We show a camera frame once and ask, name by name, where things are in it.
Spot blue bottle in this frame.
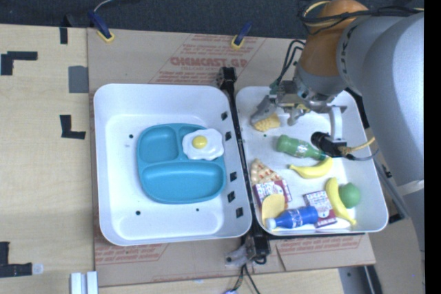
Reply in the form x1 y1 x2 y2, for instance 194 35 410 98
265 205 320 231

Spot green bottle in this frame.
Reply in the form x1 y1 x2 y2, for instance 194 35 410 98
276 134 328 162

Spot white plastic tray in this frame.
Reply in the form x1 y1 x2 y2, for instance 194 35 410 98
92 83 254 247
235 85 390 236

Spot brown cardboard board red print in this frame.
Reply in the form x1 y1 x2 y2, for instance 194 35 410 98
86 27 377 287

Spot green ball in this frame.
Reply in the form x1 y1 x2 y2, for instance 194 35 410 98
338 182 362 209

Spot black block with thin wires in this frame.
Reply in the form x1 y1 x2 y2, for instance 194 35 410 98
225 233 271 266
216 66 238 91

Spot yellow potato chip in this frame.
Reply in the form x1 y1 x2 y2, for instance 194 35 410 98
260 193 287 227

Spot blue divided plate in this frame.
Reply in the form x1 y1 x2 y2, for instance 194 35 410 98
136 123 228 205

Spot yellow and red pizza slice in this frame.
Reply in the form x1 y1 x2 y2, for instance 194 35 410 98
249 158 284 187

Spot black cylinder on white bracket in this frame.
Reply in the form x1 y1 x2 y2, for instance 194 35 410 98
310 105 349 158

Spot yellow corn cob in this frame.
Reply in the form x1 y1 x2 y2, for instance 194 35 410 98
253 112 281 133

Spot white flat piece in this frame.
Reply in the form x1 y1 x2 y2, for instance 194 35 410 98
314 218 352 233

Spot white and yellow fried egg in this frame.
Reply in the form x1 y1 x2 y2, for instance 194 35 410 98
181 127 225 162

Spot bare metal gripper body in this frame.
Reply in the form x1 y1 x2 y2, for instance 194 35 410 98
274 79 347 114

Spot thin black rod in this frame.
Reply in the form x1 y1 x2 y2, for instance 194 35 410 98
223 85 265 247

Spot yellow banana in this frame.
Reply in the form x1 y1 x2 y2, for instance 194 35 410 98
324 176 358 227
288 156 335 180

